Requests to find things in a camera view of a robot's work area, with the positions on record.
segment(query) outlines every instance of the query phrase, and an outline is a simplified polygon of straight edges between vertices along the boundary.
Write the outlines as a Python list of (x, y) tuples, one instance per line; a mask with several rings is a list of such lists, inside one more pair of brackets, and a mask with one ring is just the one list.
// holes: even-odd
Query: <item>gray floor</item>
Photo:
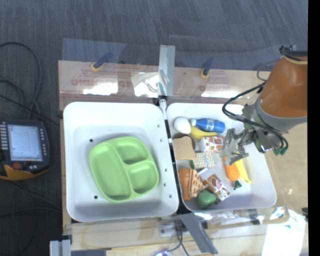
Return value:
[[(0, 44), (23, 43), (41, 61), (43, 81), (36, 100), (47, 118), (42, 120), (52, 160), (49, 172), (16, 184), (61, 206), (59, 127), (51, 122), (58, 122), (58, 60), (84, 58), (83, 52), (76, 52), (68, 42), (77, 46), (82, 40), (135, 45), (131, 53), (175, 45), (176, 66), (199, 67), (213, 55), (213, 68), (257, 70), (260, 64), (279, 57), (281, 45), (308, 49), (308, 4), (307, 0), (1, 0)], [(157, 56), (136, 56), (128, 62), (157, 64)], [(0, 72), (32, 95), (38, 83), (37, 68), (27, 49), (19, 45), (0, 48)], [(0, 82), (0, 95), (24, 106), (31, 104), (28, 98), (21, 102), (18, 91), (6, 82)], [(0, 97), (0, 118), (17, 116), (26, 119), (28, 111)], [(16, 210), (54, 208), (29, 195), (0, 180), (1, 256), (49, 255), (50, 241), (62, 239), (62, 218), (57, 212), (36, 210), (2, 216), (11, 213), (12, 206)]]

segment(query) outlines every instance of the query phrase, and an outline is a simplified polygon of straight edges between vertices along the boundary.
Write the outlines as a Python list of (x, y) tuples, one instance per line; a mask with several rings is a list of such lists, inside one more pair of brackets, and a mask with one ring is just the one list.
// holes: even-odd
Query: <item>blue bottle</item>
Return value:
[(190, 124), (192, 126), (198, 127), (200, 130), (204, 132), (216, 132), (223, 133), (225, 130), (225, 123), (217, 120), (212, 120), (209, 118), (202, 119), (191, 119)]

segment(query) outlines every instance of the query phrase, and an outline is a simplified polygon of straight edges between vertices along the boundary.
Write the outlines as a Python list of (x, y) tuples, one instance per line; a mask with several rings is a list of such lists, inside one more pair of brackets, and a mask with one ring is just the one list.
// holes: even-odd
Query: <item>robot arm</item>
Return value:
[[(308, 52), (280, 48), (282, 57), (277, 61), (269, 77), (262, 84), (229, 99), (222, 111), (229, 118), (244, 123), (244, 130), (226, 133), (220, 157), (224, 164), (247, 157), (245, 145), (254, 143), (261, 153), (273, 150), (284, 155), (288, 142), (283, 134), (298, 124), (307, 122)], [(233, 100), (258, 90), (259, 96), (253, 104), (246, 104), (242, 114), (227, 110)]]

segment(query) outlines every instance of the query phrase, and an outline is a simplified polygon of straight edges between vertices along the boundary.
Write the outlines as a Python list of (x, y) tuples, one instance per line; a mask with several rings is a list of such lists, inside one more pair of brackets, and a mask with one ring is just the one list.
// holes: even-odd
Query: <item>green divided plate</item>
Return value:
[(140, 197), (159, 183), (156, 163), (146, 145), (136, 137), (97, 144), (90, 151), (89, 164), (100, 192), (115, 203)]

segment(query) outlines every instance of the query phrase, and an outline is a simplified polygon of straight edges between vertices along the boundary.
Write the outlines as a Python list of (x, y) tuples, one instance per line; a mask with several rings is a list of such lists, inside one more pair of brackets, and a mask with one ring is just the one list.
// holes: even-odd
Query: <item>brown cylinder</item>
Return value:
[(260, 106), (279, 118), (308, 115), (308, 56), (301, 61), (283, 56), (274, 66), (260, 94)]

